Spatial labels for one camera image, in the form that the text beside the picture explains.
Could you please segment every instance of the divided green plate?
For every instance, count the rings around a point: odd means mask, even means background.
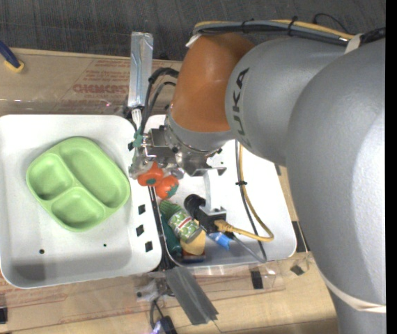
[[[30,191],[65,229],[85,231],[122,207],[130,184],[98,144],[72,137],[42,153],[26,172]]]

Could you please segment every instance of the hole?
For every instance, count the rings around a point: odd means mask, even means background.
[[[153,249],[153,245],[152,245],[152,242],[151,242],[151,241],[146,242],[146,243],[144,244],[144,246],[146,247],[146,252],[147,252],[147,253]]]
[[[146,205],[145,204],[140,205],[138,207],[138,215],[142,215],[145,211],[146,211]]]
[[[141,225],[136,229],[136,231],[137,231],[137,236],[138,236],[138,237],[139,237],[141,234],[143,234],[143,233],[144,233],[143,224],[141,224]]]

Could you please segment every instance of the blue object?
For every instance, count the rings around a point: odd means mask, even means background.
[[[6,59],[8,63],[10,63],[14,68],[20,67],[20,62],[16,58],[15,54],[11,51],[10,47],[8,47],[5,43],[0,41],[0,54]]]
[[[212,232],[208,234],[208,236],[217,242],[221,247],[225,248],[225,250],[229,251],[229,241],[231,240],[227,237],[223,232]]]

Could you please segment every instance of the yellow cable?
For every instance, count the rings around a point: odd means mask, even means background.
[[[241,180],[244,179],[243,167],[242,167],[242,150],[243,150],[242,144],[239,144],[239,169],[240,169],[240,179]],[[248,207],[251,210],[251,213],[253,213],[254,218],[256,218],[256,220],[258,221],[260,226],[262,226],[262,228],[268,233],[269,237],[262,237],[262,236],[259,236],[256,234],[252,234],[251,232],[247,232],[246,230],[234,228],[231,224],[227,223],[225,220],[216,220],[214,222],[214,224],[217,226],[218,231],[220,231],[220,232],[225,232],[225,231],[236,232],[238,234],[244,235],[246,237],[251,237],[252,239],[259,240],[259,241],[274,240],[274,235],[273,235],[272,231],[264,224],[264,222],[261,221],[261,219],[259,218],[259,215],[257,215],[256,210],[254,209],[254,207],[249,199],[245,185],[242,184],[241,187],[242,187],[242,191],[243,191],[245,200],[247,201]]]
[[[280,24],[284,24],[286,26],[288,26],[291,23],[290,19],[272,19],[270,20],[271,22],[277,22]],[[200,26],[204,26],[207,24],[231,24],[233,22],[229,22],[229,21],[202,21],[197,23],[194,28],[198,28]],[[351,40],[355,35],[351,35],[349,33],[344,33],[341,31],[337,31],[334,29],[330,29],[328,27],[325,26],[321,26],[318,24],[312,24],[310,22],[300,22],[300,21],[295,21],[293,22],[294,25],[296,26],[301,26],[301,27],[305,27],[306,29],[311,29],[311,30],[315,30],[315,31],[321,31],[321,32],[326,32],[326,33],[331,33],[333,35],[337,35],[341,38],[345,38],[346,40]]]

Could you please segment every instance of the green plate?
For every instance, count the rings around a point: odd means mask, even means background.
[[[130,184],[95,142],[68,138],[42,153],[26,172],[30,191],[65,229],[85,231],[122,207]]]

